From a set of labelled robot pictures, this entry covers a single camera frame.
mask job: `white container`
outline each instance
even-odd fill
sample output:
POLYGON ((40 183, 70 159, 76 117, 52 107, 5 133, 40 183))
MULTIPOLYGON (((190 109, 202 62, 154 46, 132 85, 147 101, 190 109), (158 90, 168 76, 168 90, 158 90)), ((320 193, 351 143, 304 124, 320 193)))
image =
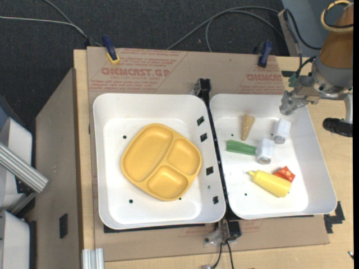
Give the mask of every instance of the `white container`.
POLYGON ((0 269, 29 269, 30 229, 9 212, 0 211, 0 269))
POLYGON ((255 156, 226 150, 228 140, 240 141, 241 116, 255 117, 249 145, 271 138, 278 120, 282 96, 219 94, 210 101, 227 186, 229 205, 243 219, 327 214, 337 199, 307 108, 286 116, 291 131, 286 142, 275 145, 271 163, 261 165, 255 156), (255 184, 248 171, 274 173, 288 166, 296 175, 289 194, 278 198, 255 184))
POLYGON ((202 100, 191 95, 103 94, 94 101, 93 115, 99 214, 106 226, 130 229, 213 223, 224 216, 224 193, 202 100), (181 200, 158 200, 133 185, 121 170, 126 147, 142 127, 152 123, 171 127, 202 154, 200 172, 181 200), (201 142, 205 133, 207 138, 201 142), (213 172, 207 174, 207 168, 213 172))
MULTIPOLYGON (((33 137, 23 126, 8 118, 0 131, 0 142, 31 164, 33 137)), ((17 192, 15 176, 0 165, 0 209, 8 209, 24 194, 17 192)))

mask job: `tray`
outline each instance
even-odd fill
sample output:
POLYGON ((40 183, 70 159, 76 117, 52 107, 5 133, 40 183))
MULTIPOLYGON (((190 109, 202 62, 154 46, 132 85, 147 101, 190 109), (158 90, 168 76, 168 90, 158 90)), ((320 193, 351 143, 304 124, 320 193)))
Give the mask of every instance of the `tray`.
POLYGON ((220 181, 207 108, 192 95, 103 94, 93 105, 99 215, 112 229, 203 224, 224 216, 220 181), (202 166, 192 185, 174 201, 149 196, 123 174, 121 158, 141 129, 163 124, 191 141, 202 166))
POLYGON ((163 124, 145 126, 121 158, 123 174, 149 195, 181 198, 198 175, 202 156, 184 136, 163 124))
POLYGON ((327 214, 337 199, 307 108, 294 115, 279 112, 282 96, 219 94, 210 101, 217 133, 224 179, 231 210, 243 219, 327 214), (271 138, 280 118, 291 122, 290 134, 282 145, 275 145, 268 165, 255 156, 226 150, 228 140, 241 141, 242 116, 255 117, 245 143, 257 146, 262 138, 271 138), (274 173, 288 166, 296 177, 285 198, 278 198, 252 181, 248 171, 274 173))

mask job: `black fabric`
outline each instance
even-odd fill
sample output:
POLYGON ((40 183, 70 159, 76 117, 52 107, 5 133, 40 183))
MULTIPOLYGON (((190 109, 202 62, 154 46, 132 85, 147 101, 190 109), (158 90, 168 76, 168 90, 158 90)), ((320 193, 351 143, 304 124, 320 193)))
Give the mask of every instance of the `black fabric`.
MULTIPOLYGON (((236 6, 283 9, 280 0, 50 0, 87 35, 115 47, 165 49, 212 15, 236 6)), ((275 14, 252 11, 280 29, 275 14)), ((64 19, 40 0, 0 0, 0 16, 64 19)), ((252 17, 225 15, 211 25, 214 52, 252 53, 259 42, 273 42, 272 54, 288 55, 278 35, 252 17)), ((85 38, 70 26, 0 19, 0 95, 27 127, 72 67, 73 50, 85 38)), ((207 51, 205 27, 175 50, 207 51)))

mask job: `mustard bottle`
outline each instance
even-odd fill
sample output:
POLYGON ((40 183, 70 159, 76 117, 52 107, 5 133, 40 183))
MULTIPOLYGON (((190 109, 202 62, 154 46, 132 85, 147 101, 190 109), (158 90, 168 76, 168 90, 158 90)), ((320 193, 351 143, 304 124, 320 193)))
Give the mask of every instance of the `mustard bottle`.
POLYGON ((285 197, 291 188, 290 181, 270 173, 266 173, 265 171, 250 171, 249 174, 252 175, 253 181, 256 184, 262 186, 278 197, 285 197))

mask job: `blue clamp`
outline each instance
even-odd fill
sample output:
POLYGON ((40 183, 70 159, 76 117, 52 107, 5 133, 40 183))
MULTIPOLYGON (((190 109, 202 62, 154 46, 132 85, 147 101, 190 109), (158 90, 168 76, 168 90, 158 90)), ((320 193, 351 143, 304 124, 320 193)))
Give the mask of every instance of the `blue clamp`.
POLYGON ((111 64, 115 65, 119 63, 119 56, 116 53, 114 45, 110 40, 109 36, 102 35, 102 43, 107 48, 107 57, 110 60, 111 64))
POLYGON ((269 53, 272 49, 272 46, 273 46, 273 44, 269 40, 267 40, 264 43, 262 51, 261 51, 261 55, 258 59, 258 63, 257 63, 258 66, 263 67, 263 68, 265 68, 267 66, 267 60, 268 60, 269 53))

